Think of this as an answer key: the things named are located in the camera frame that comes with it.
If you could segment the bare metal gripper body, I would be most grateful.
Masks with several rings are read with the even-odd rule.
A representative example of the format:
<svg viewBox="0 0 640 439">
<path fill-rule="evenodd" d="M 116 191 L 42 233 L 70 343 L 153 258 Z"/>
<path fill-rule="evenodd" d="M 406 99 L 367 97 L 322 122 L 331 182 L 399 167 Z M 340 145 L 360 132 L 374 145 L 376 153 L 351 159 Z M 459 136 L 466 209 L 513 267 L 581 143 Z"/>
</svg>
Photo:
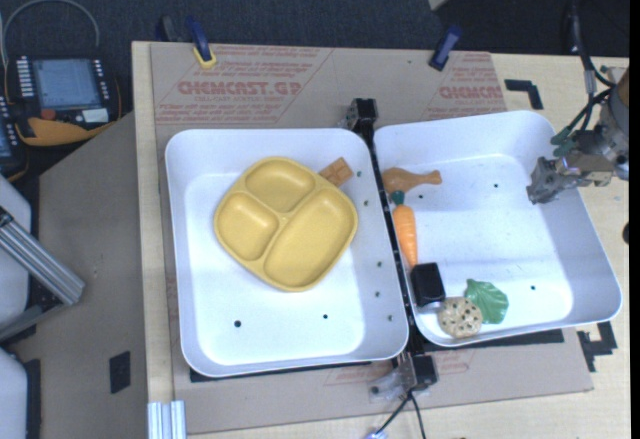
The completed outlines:
<svg viewBox="0 0 640 439">
<path fill-rule="evenodd" d="M 591 130 L 572 132 L 555 150 L 556 171 L 573 186 L 606 186 L 613 177 L 628 180 L 628 130 L 601 116 Z"/>
</svg>

